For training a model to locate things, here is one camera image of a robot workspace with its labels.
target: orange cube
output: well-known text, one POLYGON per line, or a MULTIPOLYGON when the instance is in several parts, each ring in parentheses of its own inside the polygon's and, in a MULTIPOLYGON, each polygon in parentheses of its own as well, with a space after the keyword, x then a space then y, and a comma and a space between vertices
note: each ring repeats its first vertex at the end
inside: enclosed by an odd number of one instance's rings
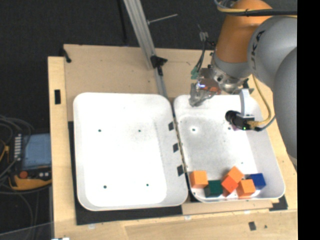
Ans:
POLYGON ((224 176, 224 179, 230 176, 236 183, 239 183, 245 176, 236 166, 232 167, 231 170, 224 176))
POLYGON ((256 192, 256 187, 252 179, 243 179, 236 189, 239 198, 247 198, 256 192))
POLYGON ((189 175, 191 188, 203 189, 208 182, 207 172, 205 170, 194 170, 189 175))
POLYGON ((239 184, 231 176, 227 175, 221 182, 221 185, 223 188, 222 195, 227 197, 238 187, 239 184))

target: orange and black device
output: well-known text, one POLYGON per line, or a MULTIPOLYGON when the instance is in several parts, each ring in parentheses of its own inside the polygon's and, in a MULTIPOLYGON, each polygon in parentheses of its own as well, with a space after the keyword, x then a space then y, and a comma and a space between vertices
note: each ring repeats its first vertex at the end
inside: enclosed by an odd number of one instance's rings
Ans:
POLYGON ((50 135, 19 133, 11 141, 8 163, 15 161, 9 171, 10 187, 17 191, 33 190, 52 182, 50 135))

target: green block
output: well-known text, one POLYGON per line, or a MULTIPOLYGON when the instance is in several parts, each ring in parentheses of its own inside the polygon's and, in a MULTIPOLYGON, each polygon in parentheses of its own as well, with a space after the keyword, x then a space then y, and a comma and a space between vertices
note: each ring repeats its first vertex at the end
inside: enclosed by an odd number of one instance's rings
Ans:
POLYGON ((216 198, 223 193, 220 180, 208 180, 208 186, 204 188, 206 198, 216 198))

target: empty white tray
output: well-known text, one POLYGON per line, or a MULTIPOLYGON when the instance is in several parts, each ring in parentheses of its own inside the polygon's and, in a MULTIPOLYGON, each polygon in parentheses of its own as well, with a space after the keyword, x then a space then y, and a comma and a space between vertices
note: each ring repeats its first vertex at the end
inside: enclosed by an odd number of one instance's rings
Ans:
POLYGON ((73 102, 78 200, 91 211, 178 206, 188 196, 172 107, 157 94, 73 102))
MULTIPOLYGON (((189 95, 174 100, 177 130, 188 175, 206 171, 208 180, 221 180, 233 167, 245 175, 262 173, 266 186, 257 190, 251 199, 277 199, 285 193, 285 184, 266 130, 233 130, 225 119, 229 110, 241 111, 239 95, 215 95, 199 107, 189 105, 189 95)), ((261 121, 258 103, 249 98, 247 106, 261 121)), ((204 190, 192 188, 196 199, 208 203, 237 200, 234 191, 228 197, 205 196, 204 190)))

